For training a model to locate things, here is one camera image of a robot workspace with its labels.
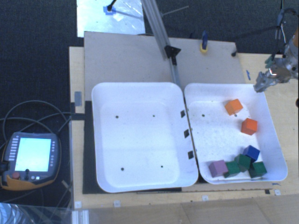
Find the black clamp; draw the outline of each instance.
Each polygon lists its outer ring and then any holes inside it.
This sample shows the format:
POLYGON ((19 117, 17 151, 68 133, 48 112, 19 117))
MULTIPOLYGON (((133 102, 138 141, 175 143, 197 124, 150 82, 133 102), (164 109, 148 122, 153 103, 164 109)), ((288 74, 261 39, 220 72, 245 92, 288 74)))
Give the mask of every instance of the black clamp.
POLYGON ((165 49, 165 52, 167 54, 167 57, 170 58, 171 57, 171 62, 173 65, 177 65, 177 60, 176 60, 176 56, 177 54, 181 51, 180 48, 175 48, 175 47, 172 47, 170 45, 166 45, 164 47, 165 49))

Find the blue block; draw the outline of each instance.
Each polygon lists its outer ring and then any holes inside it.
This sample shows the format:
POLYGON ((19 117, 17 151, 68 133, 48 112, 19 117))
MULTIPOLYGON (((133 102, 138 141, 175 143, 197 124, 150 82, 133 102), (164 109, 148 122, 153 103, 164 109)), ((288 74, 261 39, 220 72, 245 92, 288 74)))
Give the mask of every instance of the blue block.
POLYGON ((253 163, 257 160, 259 154, 260 154, 260 151, 251 145, 249 145, 243 151, 243 155, 249 157, 251 159, 251 161, 250 161, 251 163, 253 163))

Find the cube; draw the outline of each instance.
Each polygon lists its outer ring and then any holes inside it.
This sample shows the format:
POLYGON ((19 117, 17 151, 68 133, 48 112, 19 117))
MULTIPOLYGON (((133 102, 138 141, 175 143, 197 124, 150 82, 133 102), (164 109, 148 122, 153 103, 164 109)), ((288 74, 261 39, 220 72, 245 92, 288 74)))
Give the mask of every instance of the cube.
POLYGON ((228 172, 224 160, 214 161, 209 165, 209 169, 212 177, 222 176, 224 173, 228 172))
POLYGON ((225 178, 233 177, 240 173, 240 168, 236 161, 226 162, 225 164, 228 168, 228 172, 224 173, 225 178))
POLYGON ((235 161, 238 163, 241 172, 245 172, 250 168, 251 159, 248 156, 239 154, 235 157, 235 161))
POLYGON ((251 159, 251 161, 250 161, 251 163, 255 162, 258 159, 259 154, 260 154, 260 151, 251 145, 249 145, 243 151, 243 155, 249 157, 251 159))
POLYGON ((237 114, 241 109, 243 109, 243 106, 238 99, 229 101, 224 107, 229 115, 237 114))
POLYGON ((245 119, 242 123, 241 132, 253 135, 257 131, 257 121, 254 119, 245 119))
POLYGON ((267 173, 266 167, 263 162, 251 163, 249 168, 249 175, 251 178, 261 177, 267 173))

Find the empty white tray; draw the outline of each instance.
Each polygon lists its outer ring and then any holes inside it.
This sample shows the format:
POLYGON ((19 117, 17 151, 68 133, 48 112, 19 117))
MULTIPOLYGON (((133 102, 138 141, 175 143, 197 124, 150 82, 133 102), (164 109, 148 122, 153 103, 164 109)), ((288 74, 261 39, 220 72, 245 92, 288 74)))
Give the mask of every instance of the empty white tray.
POLYGON ((275 132, 264 93, 256 93, 251 84, 189 84, 185 88, 186 106, 197 151, 199 170, 209 183, 281 181, 287 176, 287 165, 275 132), (243 109, 229 116, 225 104, 239 99, 243 109), (252 136, 241 133, 246 118, 258 121, 252 136), (251 179, 248 171, 237 176, 213 178, 208 168, 213 161, 233 161, 252 145, 260 150, 257 161, 263 161, 267 173, 251 179))
POLYGON ((100 83, 92 102, 97 181, 104 191, 186 187, 197 181, 178 86, 100 83))

